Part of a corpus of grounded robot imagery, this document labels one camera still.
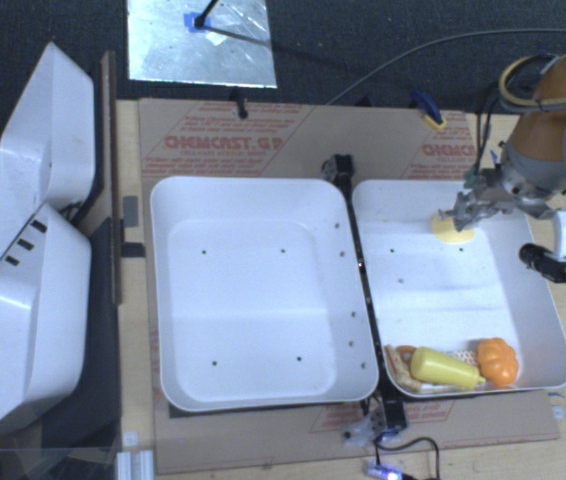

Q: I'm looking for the black cylinder on white bracket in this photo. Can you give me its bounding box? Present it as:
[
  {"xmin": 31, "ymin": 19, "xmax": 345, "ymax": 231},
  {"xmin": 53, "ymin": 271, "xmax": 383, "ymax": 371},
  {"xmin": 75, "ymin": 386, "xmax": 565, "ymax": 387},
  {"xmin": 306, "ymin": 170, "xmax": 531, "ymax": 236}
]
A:
[{"xmin": 518, "ymin": 209, "xmax": 566, "ymax": 285}]

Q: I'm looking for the white mesh net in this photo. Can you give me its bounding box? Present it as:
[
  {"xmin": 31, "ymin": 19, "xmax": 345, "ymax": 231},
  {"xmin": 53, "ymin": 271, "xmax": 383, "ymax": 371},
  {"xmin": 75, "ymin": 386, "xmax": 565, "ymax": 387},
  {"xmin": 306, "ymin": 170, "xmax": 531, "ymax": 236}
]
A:
[{"xmin": 449, "ymin": 348, "xmax": 480, "ymax": 368}]

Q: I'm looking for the thin black rod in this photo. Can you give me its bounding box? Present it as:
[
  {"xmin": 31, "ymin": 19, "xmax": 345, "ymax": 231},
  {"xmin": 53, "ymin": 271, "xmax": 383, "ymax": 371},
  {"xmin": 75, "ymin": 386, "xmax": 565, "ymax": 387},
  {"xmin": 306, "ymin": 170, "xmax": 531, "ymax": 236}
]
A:
[{"xmin": 336, "ymin": 175, "xmax": 400, "ymax": 414}]

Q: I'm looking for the pale yellow round biscuit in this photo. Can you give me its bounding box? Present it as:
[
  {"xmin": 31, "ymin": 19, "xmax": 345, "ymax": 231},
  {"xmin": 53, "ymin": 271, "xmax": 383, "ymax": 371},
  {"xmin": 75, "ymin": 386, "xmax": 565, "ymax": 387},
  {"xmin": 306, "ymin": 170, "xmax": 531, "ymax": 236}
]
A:
[{"xmin": 430, "ymin": 212, "xmax": 476, "ymax": 245}]

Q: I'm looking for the yellow squeeze bottle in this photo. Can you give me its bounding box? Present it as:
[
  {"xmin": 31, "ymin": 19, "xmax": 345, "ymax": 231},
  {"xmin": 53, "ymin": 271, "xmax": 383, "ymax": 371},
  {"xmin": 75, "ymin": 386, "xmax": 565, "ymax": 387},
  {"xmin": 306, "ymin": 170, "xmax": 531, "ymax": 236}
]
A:
[{"xmin": 408, "ymin": 346, "xmax": 487, "ymax": 390}]

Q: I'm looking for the white plastic tray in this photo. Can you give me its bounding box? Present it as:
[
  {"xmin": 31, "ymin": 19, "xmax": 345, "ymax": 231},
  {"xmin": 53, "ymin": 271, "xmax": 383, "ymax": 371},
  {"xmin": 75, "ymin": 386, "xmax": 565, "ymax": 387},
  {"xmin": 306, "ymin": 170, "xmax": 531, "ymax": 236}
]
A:
[
  {"xmin": 149, "ymin": 174, "xmax": 381, "ymax": 414},
  {"xmin": 351, "ymin": 178, "xmax": 566, "ymax": 399}
]

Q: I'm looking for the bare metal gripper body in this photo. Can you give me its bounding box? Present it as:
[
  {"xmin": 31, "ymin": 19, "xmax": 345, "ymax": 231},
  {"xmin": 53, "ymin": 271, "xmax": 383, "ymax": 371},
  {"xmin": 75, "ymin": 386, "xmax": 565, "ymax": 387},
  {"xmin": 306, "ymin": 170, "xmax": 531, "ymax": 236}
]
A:
[{"xmin": 456, "ymin": 169, "xmax": 553, "ymax": 221}]

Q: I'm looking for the orange toy pumpkin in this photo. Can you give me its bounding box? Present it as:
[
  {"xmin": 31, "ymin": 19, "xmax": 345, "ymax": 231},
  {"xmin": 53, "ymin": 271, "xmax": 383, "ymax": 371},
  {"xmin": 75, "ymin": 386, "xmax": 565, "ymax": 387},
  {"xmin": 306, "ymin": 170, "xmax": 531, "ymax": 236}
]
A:
[{"xmin": 476, "ymin": 336, "xmax": 521, "ymax": 389}]

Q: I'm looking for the tan toy pretzel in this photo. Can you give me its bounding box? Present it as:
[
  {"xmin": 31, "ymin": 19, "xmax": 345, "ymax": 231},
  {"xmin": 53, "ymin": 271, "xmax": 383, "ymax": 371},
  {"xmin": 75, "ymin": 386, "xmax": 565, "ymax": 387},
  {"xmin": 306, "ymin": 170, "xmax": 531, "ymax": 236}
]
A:
[{"xmin": 383, "ymin": 343, "xmax": 423, "ymax": 392}]

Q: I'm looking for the brown cardboard board red print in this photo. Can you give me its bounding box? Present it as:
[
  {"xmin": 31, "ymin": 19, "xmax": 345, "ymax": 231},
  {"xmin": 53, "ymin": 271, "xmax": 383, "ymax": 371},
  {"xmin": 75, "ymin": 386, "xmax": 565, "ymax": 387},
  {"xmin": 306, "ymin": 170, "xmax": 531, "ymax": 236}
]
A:
[{"xmin": 137, "ymin": 98, "xmax": 562, "ymax": 476}]

